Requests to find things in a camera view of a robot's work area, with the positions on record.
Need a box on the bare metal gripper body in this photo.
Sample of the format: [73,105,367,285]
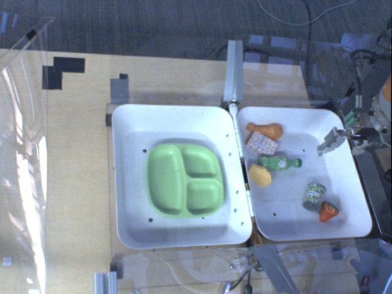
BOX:
[345,102,388,141]

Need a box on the green and white can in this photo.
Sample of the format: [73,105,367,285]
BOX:
[302,182,327,212]

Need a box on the green toy bottle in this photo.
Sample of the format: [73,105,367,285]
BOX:
[257,154,303,172]

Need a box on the orange toy chicken drumstick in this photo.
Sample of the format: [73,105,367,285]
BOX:
[246,122,284,141]

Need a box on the orange and white carton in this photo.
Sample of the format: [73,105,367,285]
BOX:
[244,130,280,157]

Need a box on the orange toy carrot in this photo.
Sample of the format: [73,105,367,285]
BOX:
[318,200,340,224]

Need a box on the white plastic tray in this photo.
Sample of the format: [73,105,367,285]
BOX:
[236,105,374,243]
[111,104,254,251]

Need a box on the yellow toy bread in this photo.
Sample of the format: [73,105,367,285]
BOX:
[247,163,273,187]

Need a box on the green divided plate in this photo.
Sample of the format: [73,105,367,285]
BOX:
[146,142,225,217]

